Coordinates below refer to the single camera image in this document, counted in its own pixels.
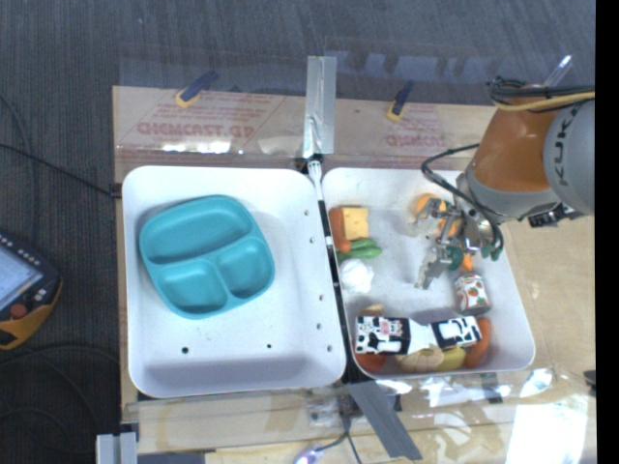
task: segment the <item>multimeter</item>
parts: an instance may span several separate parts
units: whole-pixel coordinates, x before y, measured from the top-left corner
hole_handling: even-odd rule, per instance
[[[36,250],[0,229],[0,350],[27,340],[49,316],[62,288]]]

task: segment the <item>teal plate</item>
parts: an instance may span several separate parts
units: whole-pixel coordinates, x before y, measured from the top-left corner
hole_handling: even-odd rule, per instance
[[[264,293],[275,276],[258,224],[228,196],[194,199],[150,217],[139,248],[157,292],[185,318],[244,305]]]

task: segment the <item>blue and yellow clip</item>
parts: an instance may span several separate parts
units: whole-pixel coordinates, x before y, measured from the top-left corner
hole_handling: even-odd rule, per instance
[[[200,98],[200,91],[209,89],[211,83],[218,78],[218,74],[210,70],[201,75],[192,84],[176,94],[176,104],[183,108],[193,105]]]
[[[413,89],[413,81],[406,81],[404,87],[398,91],[398,94],[394,98],[394,100],[389,105],[389,110],[387,110],[387,118],[397,122],[404,110],[404,104],[408,100],[408,95]]]

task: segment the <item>tin can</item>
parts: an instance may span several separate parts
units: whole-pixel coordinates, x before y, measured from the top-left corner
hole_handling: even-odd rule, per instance
[[[454,282],[460,312],[464,315],[484,314],[490,310],[486,286],[478,274],[460,276]]]

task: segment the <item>table surface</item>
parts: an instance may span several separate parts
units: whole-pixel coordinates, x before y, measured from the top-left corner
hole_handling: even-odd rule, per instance
[[[152,88],[114,88],[117,144],[121,144],[121,138],[126,139],[125,134],[140,118],[153,111],[162,93],[165,91]],[[303,108],[301,100],[282,98],[284,107],[279,106],[277,115],[260,126],[262,131],[270,125],[296,122]],[[417,105],[407,110],[408,130],[397,132],[385,124],[387,107],[382,101],[338,100],[337,135],[380,132],[384,134],[383,141],[406,139],[412,135],[410,125],[417,119],[413,134],[419,138],[419,125],[423,124],[426,131],[422,130],[422,135],[451,148],[478,142],[494,112],[488,106]],[[383,148],[390,149],[385,148],[384,142],[382,147],[370,144],[361,157],[352,153],[342,162],[372,158]],[[404,151],[403,160],[415,163],[419,159],[415,147],[406,149],[411,151]],[[131,169],[143,164],[192,164],[196,160],[200,158],[179,159],[178,154],[128,149],[125,145],[116,150],[116,181],[121,183]],[[235,158],[232,164],[243,160]],[[267,163],[274,162],[289,164],[290,157],[267,159]],[[466,158],[454,159],[452,165],[461,169],[465,162]],[[328,443],[337,438],[341,426],[337,411],[330,404],[338,398],[338,389],[310,394],[278,391],[138,402],[127,365],[127,294],[120,202],[116,220],[123,419],[139,421],[140,453],[217,449],[206,454],[206,462],[293,462],[309,443]],[[461,462],[465,458],[503,462],[507,455],[516,458],[518,449],[528,447],[521,446],[521,441],[530,446],[536,440],[544,444],[549,459],[568,453],[596,455],[595,398],[589,395],[583,377],[585,371],[596,368],[594,223],[592,217],[586,217],[540,229],[516,221],[502,226],[506,252],[535,338],[536,357],[530,369],[499,374],[495,386],[510,392],[503,397],[502,404],[475,397],[479,376],[435,380],[434,385],[443,390],[461,389],[459,399],[445,398],[443,392],[438,402],[432,399],[434,392],[426,379],[412,380],[410,392],[400,399],[400,418],[420,448],[424,462]],[[542,381],[537,382],[534,375]],[[527,380],[540,387],[547,377],[551,381],[546,390],[526,392],[531,386]],[[312,410],[324,414],[311,420],[308,413]],[[544,430],[531,421],[545,422]],[[558,427],[563,433],[550,431],[551,427]],[[405,461],[387,455],[364,418],[353,420],[351,433],[363,462]],[[343,443],[329,449],[322,461],[354,462],[354,457],[351,447]]]

